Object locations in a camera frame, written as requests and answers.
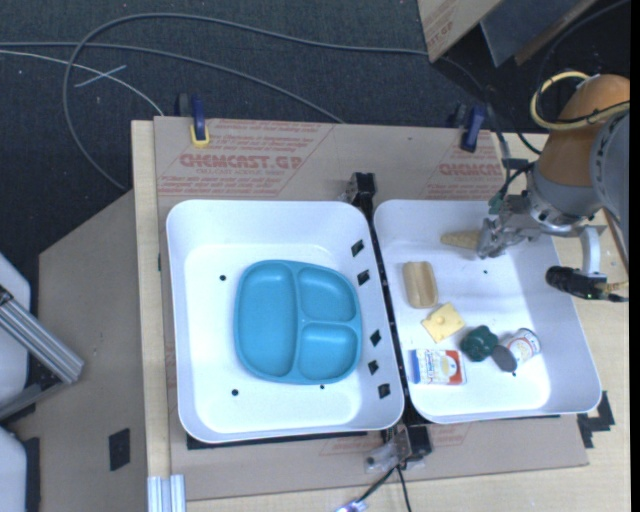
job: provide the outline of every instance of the blue clamp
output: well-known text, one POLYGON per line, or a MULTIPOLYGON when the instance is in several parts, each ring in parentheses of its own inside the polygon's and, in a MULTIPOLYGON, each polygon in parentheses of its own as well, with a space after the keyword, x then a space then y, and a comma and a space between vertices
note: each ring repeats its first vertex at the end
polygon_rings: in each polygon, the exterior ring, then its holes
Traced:
POLYGON ((191 143, 197 148, 207 147, 209 144, 209 130, 204 118, 202 100, 197 94, 191 96, 191 113, 193 124, 191 125, 191 143))
POLYGON ((462 140, 460 141, 461 149, 469 151, 470 153, 475 152, 476 145, 478 143, 478 134, 480 133, 480 128, 482 128, 482 124, 486 117, 487 109, 484 105, 474 105, 469 113, 469 117, 467 118, 467 129, 462 135, 462 140))

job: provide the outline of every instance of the soda can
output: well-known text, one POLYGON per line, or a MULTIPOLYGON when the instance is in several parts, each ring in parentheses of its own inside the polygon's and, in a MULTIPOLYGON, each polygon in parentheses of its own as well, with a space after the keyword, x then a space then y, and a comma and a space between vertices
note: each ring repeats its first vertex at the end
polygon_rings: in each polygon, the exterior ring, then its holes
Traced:
POLYGON ((536 354, 540 353, 540 340, 529 329, 518 329, 511 337, 501 341, 493 349, 491 357, 505 372, 515 372, 536 354))

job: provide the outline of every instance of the blue plate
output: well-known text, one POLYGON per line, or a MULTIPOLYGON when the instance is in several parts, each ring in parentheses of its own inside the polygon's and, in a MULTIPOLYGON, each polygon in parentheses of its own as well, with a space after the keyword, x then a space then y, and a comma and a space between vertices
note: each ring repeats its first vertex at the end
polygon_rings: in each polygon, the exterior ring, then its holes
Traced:
POLYGON ((266 260, 247 268, 235 300, 242 364, 258 377, 329 384, 360 359, 362 321, 351 283, 330 268, 266 260))

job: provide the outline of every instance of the black floor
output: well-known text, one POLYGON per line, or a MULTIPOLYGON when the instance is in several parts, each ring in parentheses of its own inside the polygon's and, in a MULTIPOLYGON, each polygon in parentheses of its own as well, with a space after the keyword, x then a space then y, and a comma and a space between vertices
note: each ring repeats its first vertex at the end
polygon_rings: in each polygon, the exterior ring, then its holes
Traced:
MULTIPOLYGON (((580 19, 617 4, 601 0, 580 19)), ((350 46, 425 50, 416 0, 225 0, 0 3, 0 253, 30 275, 47 247, 117 199, 123 190, 87 161, 65 122, 65 66, 23 52, 68 60, 71 46, 5 43, 78 42, 123 16, 170 12, 215 17, 299 38, 350 46)), ((576 30, 558 46, 542 76, 574 68, 630 76, 631 7, 626 2, 576 30)), ((232 68, 288 89, 347 123, 446 126, 458 102, 482 100, 470 73, 492 86, 504 131, 540 131, 528 117, 546 49, 518 67, 496 68, 479 28, 454 46, 451 62, 339 51, 274 39, 238 28, 173 18, 138 19, 98 34, 93 43, 142 46, 232 68)), ((77 61, 114 76, 168 115, 177 94, 199 93, 209 117, 331 122, 327 115, 246 78, 160 55, 86 48, 77 61)), ((74 71, 68 112, 90 157, 131 187, 130 121, 154 108, 110 80, 74 71)), ((557 108, 562 92, 555 97, 557 108)))

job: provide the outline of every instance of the can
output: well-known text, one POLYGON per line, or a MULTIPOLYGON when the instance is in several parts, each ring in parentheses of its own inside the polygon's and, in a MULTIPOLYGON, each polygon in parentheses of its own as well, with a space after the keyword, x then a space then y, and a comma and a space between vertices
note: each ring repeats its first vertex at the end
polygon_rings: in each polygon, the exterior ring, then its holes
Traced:
POLYGON ((536 354, 540 353, 540 340, 529 329, 518 329, 511 337, 501 341, 493 349, 491 357, 505 372, 515 372, 536 354))

